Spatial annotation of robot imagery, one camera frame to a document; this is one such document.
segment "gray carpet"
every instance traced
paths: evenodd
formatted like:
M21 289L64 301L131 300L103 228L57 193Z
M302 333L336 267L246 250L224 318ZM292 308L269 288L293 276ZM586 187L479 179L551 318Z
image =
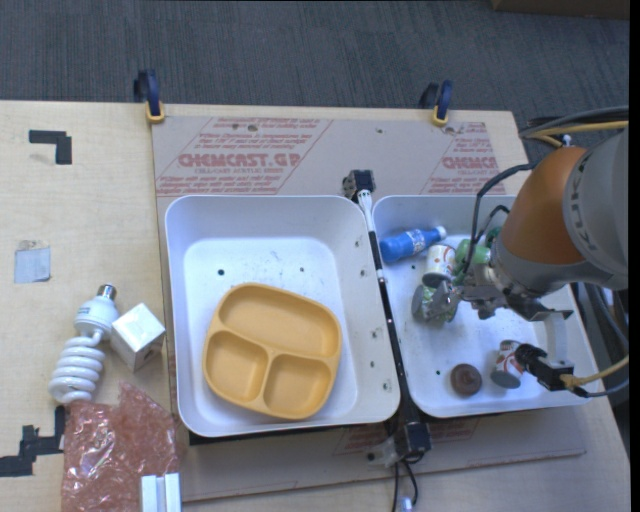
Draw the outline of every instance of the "gray carpet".
M0 0L0 99L131 102L153 68L165 103L413 108L449 79L451 108L523 127L628 104L629 25L489 0Z

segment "white plastic tray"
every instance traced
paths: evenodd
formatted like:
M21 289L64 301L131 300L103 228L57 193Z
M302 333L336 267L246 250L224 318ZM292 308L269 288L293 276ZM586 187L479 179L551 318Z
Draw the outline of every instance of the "white plastic tray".
M479 225L498 204L507 207L512 196L485 196L481 201ZM443 243L457 247L460 240L469 238L475 196L387 196L373 209L378 239L413 228L443 225L448 237ZM495 217L496 224L504 216ZM398 337L401 341L409 391L416 405L435 417L472 416L555 406L580 405L585 398L569 391L548 391L534 376L522 376L521 386L505 389L495 384L491 370L495 366L500 341L514 339L530 343L543 350L548 348L547 326L542 322L527 322L516 313L500 309L490 319L480 320L470 304L460 303L450 323L425 323L411 312L411 300L421 283L425 267L425 252L411 258L384 265L384 275ZM580 315L568 287L548 295L543 304L554 309L575 311L551 336L566 337L566 356L575 364L575 374L592 375L596 364ZM478 393L461 397L450 384L450 371L459 363L475 366L481 373L483 385ZM597 381L584 386L597 390Z
M364 216L340 196L184 196L165 215L177 402L204 437L381 422L400 393ZM340 364L322 409L301 421L217 396L202 371L207 328L233 286L258 282L328 307L343 328Z

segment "red plastic bag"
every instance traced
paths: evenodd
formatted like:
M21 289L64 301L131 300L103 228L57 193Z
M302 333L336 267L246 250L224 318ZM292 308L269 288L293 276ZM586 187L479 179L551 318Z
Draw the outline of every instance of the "red plastic bag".
M140 478L178 471L178 422L133 385L120 384L117 407L81 400L68 413L63 512L138 512Z

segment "white cube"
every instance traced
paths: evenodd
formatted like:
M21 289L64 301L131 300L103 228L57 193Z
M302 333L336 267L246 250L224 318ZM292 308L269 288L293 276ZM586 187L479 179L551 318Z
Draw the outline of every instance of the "white cube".
M113 322L111 348L133 372L162 350L166 330L143 303Z

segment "brown box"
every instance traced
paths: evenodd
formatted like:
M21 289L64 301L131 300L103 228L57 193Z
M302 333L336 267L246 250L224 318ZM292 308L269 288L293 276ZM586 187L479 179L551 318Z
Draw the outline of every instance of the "brown box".
M628 20L631 0L491 0L495 11Z

